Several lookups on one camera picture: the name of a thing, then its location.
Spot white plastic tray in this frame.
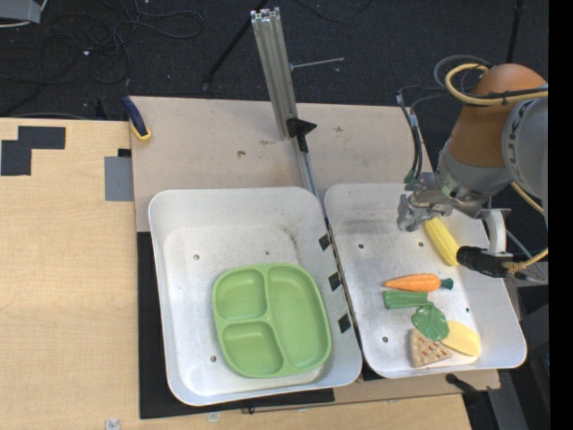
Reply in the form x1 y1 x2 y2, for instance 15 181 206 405
148 185 363 408
323 182 529 381

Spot orange carrot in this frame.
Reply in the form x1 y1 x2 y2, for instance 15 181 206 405
383 272 455 294

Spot thin black and white rod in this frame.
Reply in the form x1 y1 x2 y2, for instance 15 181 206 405
295 135 364 344

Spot black cylinder on white bracket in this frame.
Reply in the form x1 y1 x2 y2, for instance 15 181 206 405
455 207 516 280

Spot pale brown flat board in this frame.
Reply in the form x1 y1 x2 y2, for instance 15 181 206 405
128 95 501 416

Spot green divided plate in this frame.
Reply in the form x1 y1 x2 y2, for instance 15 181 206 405
211 262 334 380

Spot yellow corn cob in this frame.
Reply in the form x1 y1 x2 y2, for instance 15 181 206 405
423 216 462 268

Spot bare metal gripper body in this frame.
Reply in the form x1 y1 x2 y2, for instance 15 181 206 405
405 172 490 218

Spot beige pizza slice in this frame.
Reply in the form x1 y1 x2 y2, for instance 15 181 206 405
408 327 455 369

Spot yellow lemon wedge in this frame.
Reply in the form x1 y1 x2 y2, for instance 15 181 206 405
440 320 483 358

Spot green leaf vegetable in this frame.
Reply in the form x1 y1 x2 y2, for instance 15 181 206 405
382 289 450 342

